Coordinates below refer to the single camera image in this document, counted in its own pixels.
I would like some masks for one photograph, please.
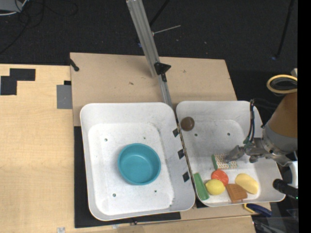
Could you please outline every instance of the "table surface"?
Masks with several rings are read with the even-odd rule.
[[[144,56],[74,53],[70,57],[81,67],[80,72],[73,72],[69,66],[0,65],[0,76],[9,76],[10,68],[36,69],[35,81],[17,82],[17,95],[0,96],[0,225],[3,232],[55,233],[58,227],[65,227],[66,233],[115,232],[113,226],[74,227],[73,125],[80,124],[75,117],[83,103],[101,102],[96,96],[85,99],[85,87],[76,85],[97,79],[94,75],[87,76],[90,69],[100,67],[107,72],[106,79],[114,80],[118,87],[112,88],[113,82],[93,86],[92,94],[96,94],[96,89],[107,87],[101,90],[104,101],[128,102],[124,98],[133,102],[147,98],[148,101],[161,101],[157,79],[150,77]],[[182,100],[236,100],[225,61],[169,57],[162,60],[172,65],[167,76],[173,104]],[[120,67],[120,63],[141,67],[134,68],[134,73],[138,72],[140,76],[133,76],[130,71],[120,74],[107,70]],[[92,67],[87,71],[84,66]],[[203,71],[200,75],[196,73],[199,70]],[[81,75],[85,76],[84,81],[81,81]],[[188,81],[182,83],[186,75]],[[189,81],[194,77],[198,79],[195,84],[199,85],[200,92]],[[70,80],[73,110],[57,109],[56,86]],[[270,208],[269,203],[262,205]],[[200,209],[194,206],[181,212],[179,221],[135,226],[122,224],[118,226],[118,232],[182,233],[208,228],[219,232],[230,229],[231,232],[250,233],[255,232],[250,215],[241,205]]]

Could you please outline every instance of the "white tray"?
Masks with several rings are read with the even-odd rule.
[[[255,137],[261,137],[262,121],[256,108]],[[183,140],[189,159],[192,174],[199,172],[203,182],[211,179],[215,170],[212,154],[228,153],[236,145],[243,146],[250,126],[249,102],[246,101],[183,101],[176,109],[179,122],[185,117],[192,117],[195,125],[191,131],[182,130]],[[248,198],[239,203],[257,203],[281,201],[285,195],[275,190],[272,183],[282,179],[277,164],[273,160],[260,158],[258,162],[249,162],[244,155],[237,160],[238,169],[226,170],[229,183],[234,183],[239,173],[246,173],[259,183],[256,195],[248,194]],[[227,191],[221,195],[210,196],[201,201],[207,206],[223,206],[233,204]]]
[[[195,192],[189,179],[177,123],[168,105],[158,103],[92,103],[81,112],[88,203],[99,220],[178,212],[190,209]],[[131,185],[119,173],[118,154],[128,144],[143,143],[161,160],[158,178]]]

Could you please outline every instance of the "blue plate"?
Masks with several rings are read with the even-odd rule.
[[[145,185],[159,176],[161,162],[158,154],[151,147],[134,143],[127,145],[120,152],[118,168],[130,184]]]

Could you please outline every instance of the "red tomato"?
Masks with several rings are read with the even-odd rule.
[[[213,171],[211,178],[220,180],[224,184],[224,186],[228,185],[229,183],[228,175],[220,169]]]

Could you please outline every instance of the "patterned sponge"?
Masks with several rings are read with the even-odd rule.
[[[215,170],[226,170],[226,169],[236,169],[238,168],[238,163],[236,161],[225,162],[226,155],[224,153],[213,154],[212,160]]]

